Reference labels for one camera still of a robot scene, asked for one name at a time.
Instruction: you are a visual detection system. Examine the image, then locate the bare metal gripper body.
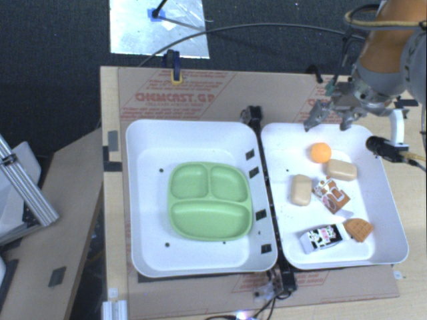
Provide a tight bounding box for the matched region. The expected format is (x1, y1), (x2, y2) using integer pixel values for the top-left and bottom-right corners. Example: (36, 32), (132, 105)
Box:
(328, 77), (394, 117)

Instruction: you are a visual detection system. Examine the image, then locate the orange ball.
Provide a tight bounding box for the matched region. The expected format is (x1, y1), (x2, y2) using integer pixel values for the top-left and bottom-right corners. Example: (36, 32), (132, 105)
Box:
(310, 142), (332, 163)

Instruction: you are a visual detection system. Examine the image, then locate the tan bread roll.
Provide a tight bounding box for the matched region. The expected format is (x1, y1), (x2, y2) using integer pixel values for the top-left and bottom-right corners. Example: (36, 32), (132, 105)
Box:
(290, 174), (313, 207)
(326, 159), (358, 182)

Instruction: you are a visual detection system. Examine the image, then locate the thin black rod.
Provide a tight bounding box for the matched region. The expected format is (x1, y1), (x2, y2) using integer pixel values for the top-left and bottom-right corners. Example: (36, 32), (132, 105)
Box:
(250, 118), (292, 279)

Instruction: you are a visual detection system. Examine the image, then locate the brown and white carton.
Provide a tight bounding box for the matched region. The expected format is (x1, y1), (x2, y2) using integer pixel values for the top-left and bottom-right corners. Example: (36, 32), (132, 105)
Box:
(312, 175), (352, 215)

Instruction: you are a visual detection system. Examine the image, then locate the white plastic tray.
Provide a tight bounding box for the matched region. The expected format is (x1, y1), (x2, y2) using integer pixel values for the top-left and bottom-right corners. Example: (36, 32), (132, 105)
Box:
(260, 122), (410, 271)
(125, 119), (279, 279)

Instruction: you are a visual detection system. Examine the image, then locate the brown waffle biscuit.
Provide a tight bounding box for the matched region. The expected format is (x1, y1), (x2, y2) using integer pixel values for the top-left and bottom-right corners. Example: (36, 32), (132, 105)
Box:
(343, 217), (374, 243)

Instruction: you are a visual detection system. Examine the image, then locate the black and white carton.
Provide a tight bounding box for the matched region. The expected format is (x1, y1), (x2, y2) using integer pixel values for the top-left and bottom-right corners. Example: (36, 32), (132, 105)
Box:
(299, 223), (350, 255)

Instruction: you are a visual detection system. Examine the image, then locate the brown cardboard board red print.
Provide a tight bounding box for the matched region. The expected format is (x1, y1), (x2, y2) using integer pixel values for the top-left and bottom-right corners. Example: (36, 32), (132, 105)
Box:
(117, 66), (400, 314)

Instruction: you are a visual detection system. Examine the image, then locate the green divided plate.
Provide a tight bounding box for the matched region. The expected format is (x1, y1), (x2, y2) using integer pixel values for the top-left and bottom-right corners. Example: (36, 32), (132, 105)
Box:
(167, 161), (254, 241)

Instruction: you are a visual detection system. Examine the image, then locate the black cylinder on white bracket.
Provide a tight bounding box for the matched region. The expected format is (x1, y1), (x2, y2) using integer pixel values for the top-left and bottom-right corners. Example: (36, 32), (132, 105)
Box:
(365, 109), (410, 163)

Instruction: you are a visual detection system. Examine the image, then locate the black block with thin wires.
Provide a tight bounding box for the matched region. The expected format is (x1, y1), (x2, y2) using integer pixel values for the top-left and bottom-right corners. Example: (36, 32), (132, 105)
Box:
(240, 105), (264, 125)
(278, 265), (297, 295)

